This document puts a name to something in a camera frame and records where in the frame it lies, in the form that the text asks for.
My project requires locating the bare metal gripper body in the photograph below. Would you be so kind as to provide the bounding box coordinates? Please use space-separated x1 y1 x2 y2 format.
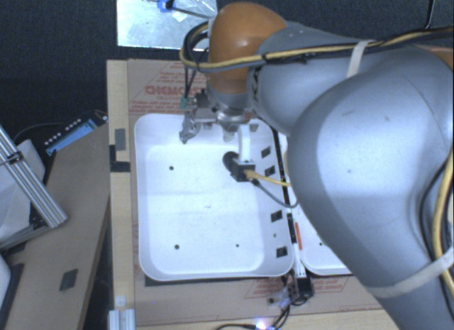
192 89 253 131

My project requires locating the white plastic tray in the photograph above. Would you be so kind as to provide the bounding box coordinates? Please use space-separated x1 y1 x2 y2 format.
273 128 353 277
133 112 296 282

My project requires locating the thin black and white rod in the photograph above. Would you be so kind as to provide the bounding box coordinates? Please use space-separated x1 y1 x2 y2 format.
270 125 306 280

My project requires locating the black block with thin wires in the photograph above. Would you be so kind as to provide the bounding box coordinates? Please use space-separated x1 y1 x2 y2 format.
282 275 316 305

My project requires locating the brown cardboard board red print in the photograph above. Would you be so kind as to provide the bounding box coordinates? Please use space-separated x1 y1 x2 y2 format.
126 58 384 326

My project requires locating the black cylinder on white bracket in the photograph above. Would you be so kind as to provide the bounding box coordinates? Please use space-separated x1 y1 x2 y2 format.
222 123 257 183

